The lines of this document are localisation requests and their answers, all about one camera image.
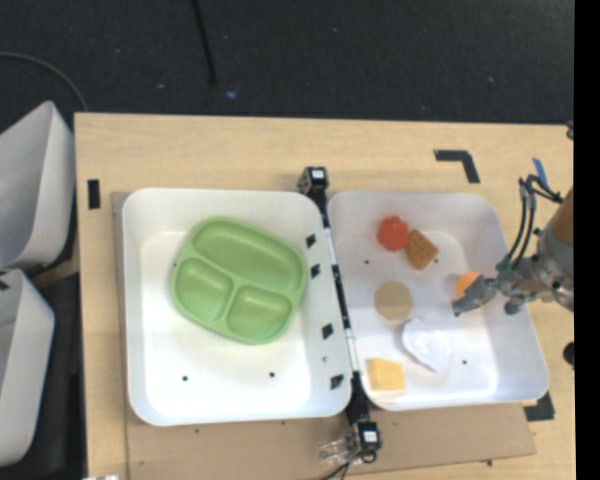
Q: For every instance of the orange waffle biscuit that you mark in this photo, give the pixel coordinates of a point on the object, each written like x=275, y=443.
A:
x=421, y=250

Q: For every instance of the red toy tomato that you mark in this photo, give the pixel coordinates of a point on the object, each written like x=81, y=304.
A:
x=391, y=234

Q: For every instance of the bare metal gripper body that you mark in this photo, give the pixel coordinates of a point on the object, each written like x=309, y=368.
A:
x=540, y=280

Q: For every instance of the thin black and white rod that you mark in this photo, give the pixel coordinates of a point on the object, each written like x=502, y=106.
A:
x=339, y=288

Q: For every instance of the white plastic tray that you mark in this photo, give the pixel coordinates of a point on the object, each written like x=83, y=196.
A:
x=500, y=358
x=220, y=383

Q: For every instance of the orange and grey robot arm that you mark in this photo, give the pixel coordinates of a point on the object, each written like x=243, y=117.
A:
x=562, y=223

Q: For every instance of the tan round biscuit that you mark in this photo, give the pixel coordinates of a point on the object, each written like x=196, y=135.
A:
x=393, y=300

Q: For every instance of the orange ball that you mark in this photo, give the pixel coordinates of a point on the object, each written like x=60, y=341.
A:
x=465, y=284

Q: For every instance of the green divided plate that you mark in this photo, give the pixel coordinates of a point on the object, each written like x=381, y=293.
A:
x=240, y=278

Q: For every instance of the yellow bread slice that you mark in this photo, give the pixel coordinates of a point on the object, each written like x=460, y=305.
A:
x=386, y=375

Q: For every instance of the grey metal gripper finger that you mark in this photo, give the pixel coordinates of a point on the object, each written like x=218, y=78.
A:
x=515, y=305
x=476, y=295

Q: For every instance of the white crumpled toy food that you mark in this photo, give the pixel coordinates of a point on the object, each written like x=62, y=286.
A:
x=427, y=345

